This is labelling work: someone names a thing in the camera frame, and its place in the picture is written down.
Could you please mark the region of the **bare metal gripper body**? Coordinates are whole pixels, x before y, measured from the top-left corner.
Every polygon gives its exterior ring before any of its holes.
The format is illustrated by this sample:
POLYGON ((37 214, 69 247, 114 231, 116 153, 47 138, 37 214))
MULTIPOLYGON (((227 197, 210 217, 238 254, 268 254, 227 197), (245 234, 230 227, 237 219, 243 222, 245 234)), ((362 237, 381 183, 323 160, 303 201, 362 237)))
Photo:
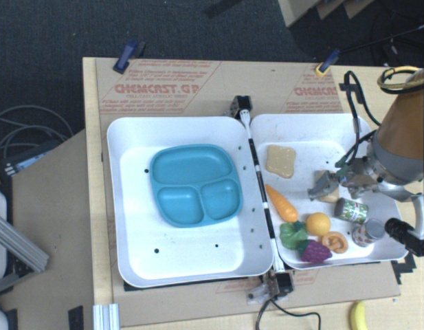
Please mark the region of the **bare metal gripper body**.
POLYGON ((387 175, 386 168, 371 156, 355 158, 338 171, 339 184, 347 188, 353 199, 379 192, 379 184, 387 175))

